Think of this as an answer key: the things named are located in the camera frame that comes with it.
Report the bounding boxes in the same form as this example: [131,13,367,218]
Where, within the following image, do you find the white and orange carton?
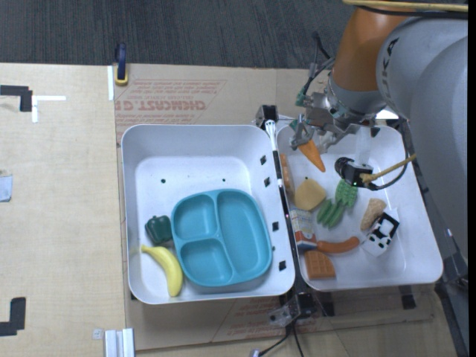
[289,206,318,253]

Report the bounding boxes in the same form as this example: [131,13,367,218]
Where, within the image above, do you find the green toy pea pods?
[316,198,345,229]

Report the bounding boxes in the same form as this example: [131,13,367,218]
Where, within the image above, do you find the tan toy bread roll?
[359,198,388,232]

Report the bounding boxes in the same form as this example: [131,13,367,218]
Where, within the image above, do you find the yellow banana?
[140,244,184,298]

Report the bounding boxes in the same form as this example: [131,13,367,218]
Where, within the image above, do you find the orange toy sausage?
[316,236,361,254]

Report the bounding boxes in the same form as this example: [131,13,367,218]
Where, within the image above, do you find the blue divided plate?
[170,188,274,289]

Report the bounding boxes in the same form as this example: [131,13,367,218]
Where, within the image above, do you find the black block with thin wires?
[255,104,280,128]
[268,292,318,327]

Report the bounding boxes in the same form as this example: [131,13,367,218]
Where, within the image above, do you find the yellow toy cheese wedge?
[294,179,327,212]

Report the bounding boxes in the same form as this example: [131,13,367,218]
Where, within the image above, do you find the brown toy waffle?
[303,249,337,280]

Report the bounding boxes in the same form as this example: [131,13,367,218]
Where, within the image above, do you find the black cylinder on white bracket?
[333,123,375,189]

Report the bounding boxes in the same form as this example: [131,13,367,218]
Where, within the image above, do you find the green toy lettuce leaf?
[334,178,359,208]

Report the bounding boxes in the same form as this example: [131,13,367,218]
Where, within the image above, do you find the white and black carton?
[361,208,401,257]

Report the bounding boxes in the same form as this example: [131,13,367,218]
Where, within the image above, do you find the orange toy carrot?
[298,139,327,173]

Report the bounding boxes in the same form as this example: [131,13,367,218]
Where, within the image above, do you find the orange toy bread slice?
[279,152,296,196]

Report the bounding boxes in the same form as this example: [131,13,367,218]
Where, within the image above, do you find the green toy bell pepper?
[144,214,174,246]

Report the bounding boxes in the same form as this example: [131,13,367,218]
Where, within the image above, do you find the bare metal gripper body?
[303,91,374,136]

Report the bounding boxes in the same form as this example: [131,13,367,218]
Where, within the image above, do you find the thin black and white rod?
[265,120,299,294]

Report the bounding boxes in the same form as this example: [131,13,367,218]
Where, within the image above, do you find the white plastic tray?
[275,123,445,293]
[120,123,297,306]

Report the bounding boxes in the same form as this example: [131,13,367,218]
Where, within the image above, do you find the brown cardboard board red print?
[112,63,449,352]

